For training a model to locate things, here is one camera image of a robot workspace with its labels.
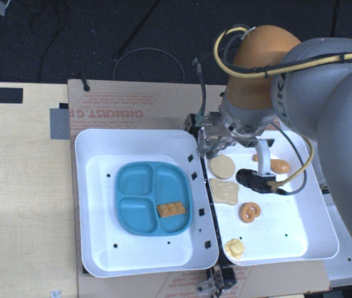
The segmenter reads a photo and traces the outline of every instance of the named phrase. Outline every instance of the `pretzel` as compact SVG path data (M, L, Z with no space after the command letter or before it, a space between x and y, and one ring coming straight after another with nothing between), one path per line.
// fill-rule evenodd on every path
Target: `pretzel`
M239 216L244 223L250 223L261 214L260 206L254 202L243 204L239 210Z

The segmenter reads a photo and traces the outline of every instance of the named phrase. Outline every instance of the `blue plate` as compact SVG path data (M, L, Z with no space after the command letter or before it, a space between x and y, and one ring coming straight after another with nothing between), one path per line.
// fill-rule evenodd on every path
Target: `blue plate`
M115 186L118 218L131 233L176 235L191 224L191 188L179 167L164 162L128 163L119 170ZM177 201L183 203L185 214L160 217L157 205Z

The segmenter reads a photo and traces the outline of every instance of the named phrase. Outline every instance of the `white plate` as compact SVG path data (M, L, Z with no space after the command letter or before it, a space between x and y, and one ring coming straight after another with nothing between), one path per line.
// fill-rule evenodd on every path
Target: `white plate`
M77 136L75 149L82 261L89 273L106 278L207 269L217 262L219 247L192 135L183 130L87 129ZM185 172L193 210L187 230L157 237L123 228L115 179L123 165L135 161L171 163Z
M293 132L286 133L305 162L308 159L305 142ZM289 173L277 174L277 181L286 179L301 167L296 153L280 132L265 131L260 138L275 139L269 148L271 158L286 160L291 166ZM256 154L254 148L237 144L219 154L227 155L234 161L235 172L242 168L258 170L258 163L253 161ZM208 178L215 178L207 159L205 164ZM235 175L226 181L236 182ZM302 182L303 174L300 174L281 188L295 191ZM337 254L338 239L312 165L307 168L305 188L292 196L260 194L241 184L239 188L238 204L214 204L223 247L232 238L241 240L245 246L239 260L226 255L232 263L249 266L327 259ZM239 209L246 202L255 202L261 207L261 215L251 223L244 223L239 218Z

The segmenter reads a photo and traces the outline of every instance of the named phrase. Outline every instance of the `wooden surface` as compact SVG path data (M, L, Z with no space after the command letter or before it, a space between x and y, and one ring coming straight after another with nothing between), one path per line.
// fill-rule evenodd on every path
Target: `wooden surface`
M50 139L50 108L65 84L5 84L22 104L0 104L0 297L77 297L69 140Z

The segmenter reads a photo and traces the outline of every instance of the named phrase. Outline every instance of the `cardboard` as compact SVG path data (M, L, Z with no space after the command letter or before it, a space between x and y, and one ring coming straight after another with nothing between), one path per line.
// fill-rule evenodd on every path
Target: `cardboard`
M82 81L68 81L79 296L198 297L196 284L206 277L202 270L114 278L95 278L83 272L74 140L80 131L88 128L180 129L189 114L199 111L201 86L95 80L88 80L87 84L90 90L85 92ZM205 113L218 111L220 94L224 90L225 86L207 85ZM233 268L237 283L222 293L223 298L283 296L330 290L322 260Z

